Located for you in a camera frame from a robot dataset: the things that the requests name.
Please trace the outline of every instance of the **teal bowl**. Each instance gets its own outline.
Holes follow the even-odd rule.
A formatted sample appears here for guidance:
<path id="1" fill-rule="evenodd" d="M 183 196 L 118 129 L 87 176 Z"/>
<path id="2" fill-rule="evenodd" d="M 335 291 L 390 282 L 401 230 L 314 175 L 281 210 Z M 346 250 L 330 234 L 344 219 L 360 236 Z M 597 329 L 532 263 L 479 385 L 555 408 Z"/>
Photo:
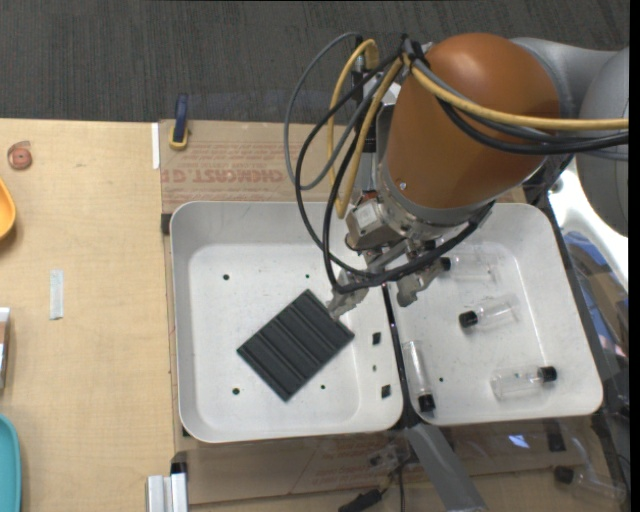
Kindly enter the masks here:
<path id="1" fill-rule="evenodd" d="M 0 414 L 0 512 L 20 512 L 22 470 L 15 427 Z"/>

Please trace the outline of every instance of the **metal bracket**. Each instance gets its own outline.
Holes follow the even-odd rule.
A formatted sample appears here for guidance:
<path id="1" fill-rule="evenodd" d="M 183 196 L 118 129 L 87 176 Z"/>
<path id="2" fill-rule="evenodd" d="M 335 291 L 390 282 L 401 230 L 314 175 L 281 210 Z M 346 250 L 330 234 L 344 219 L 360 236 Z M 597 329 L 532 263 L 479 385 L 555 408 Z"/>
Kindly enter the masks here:
<path id="1" fill-rule="evenodd" d="M 147 512 L 189 512 L 186 472 L 147 478 Z"/>
<path id="2" fill-rule="evenodd" d="M 344 269 L 340 270 L 340 273 L 338 274 L 338 283 L 340 283 L 341 285 L 347 285 L 354 282 L 355 279 L 351 273 L 345 272 Z M 360 290 L 356 290 L 347 294 L 337 293 L 334 290 L 333 298 L 327 304 L 329 315 L 331 315 L 331 318 L 333 318 L 334 320 L 337 320 L 347 311 L 352 310 L 358 304 L 360 304 L 364 300 L 368 292 L 368 288 L 362 288 Z"/>
<path id="3" fill-rule="evenodd" d="M 447 511 L 487 510 L 487 505 L 473 485 L 462 462 L 453 453 L 438 427 L 421 423 L 406 429 L 405 432 Z"/>
<path id="4" fill-rule="evenodd" d="M 418 299 L 418 292 L 425 290 L 436 277 L 445 271 L 442 259 L 428 268 L 409 274 L 398 281 L 398 304 L 405 308 Z"/>

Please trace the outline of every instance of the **blue clamp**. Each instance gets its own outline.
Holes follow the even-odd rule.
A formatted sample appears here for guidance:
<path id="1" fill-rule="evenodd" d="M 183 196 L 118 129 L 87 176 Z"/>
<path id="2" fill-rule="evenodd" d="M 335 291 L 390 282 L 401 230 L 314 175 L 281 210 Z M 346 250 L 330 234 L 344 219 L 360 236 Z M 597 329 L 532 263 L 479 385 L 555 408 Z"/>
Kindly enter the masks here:
<path id="1" fill-rule="evenodd" d="M 176 100 L 176 124 L 169 132 L 169 146 L 176 150 L 187 147 L 189 130 L 187 129 L 187 103 L 189 95 L 179 94 Z"/>

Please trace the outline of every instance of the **black ribbed pad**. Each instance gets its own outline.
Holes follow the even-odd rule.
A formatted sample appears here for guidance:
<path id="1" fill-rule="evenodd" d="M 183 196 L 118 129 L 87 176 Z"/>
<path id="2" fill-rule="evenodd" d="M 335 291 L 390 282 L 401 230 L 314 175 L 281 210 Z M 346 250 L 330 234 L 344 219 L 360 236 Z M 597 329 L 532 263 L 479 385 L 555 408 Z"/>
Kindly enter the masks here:
<path id="1" fill-rule="evenodd" d="M 238 348 L 238 354 L 286 402 L 353 338 L 306 290 Z"/>

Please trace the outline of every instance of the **dark gray floor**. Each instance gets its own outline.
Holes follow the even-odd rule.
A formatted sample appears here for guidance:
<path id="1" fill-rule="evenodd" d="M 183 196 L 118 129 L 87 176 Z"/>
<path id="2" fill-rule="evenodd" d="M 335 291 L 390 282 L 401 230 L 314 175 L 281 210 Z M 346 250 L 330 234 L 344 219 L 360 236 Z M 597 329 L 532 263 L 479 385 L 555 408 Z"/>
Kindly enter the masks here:
<path id="1" fill-rule="evenodd" d="M 291 90 L 335 36 L 382 53 L 401 33 L 538 37 L 594 49 L 629 44 L 630 0 L 151 2 L 0 0 L 0 117 L 156 121 L 176 95 L 191 117 L 282 121 Z M 294 121 L 314 122 L 348 55 L 310 76 Z"/>

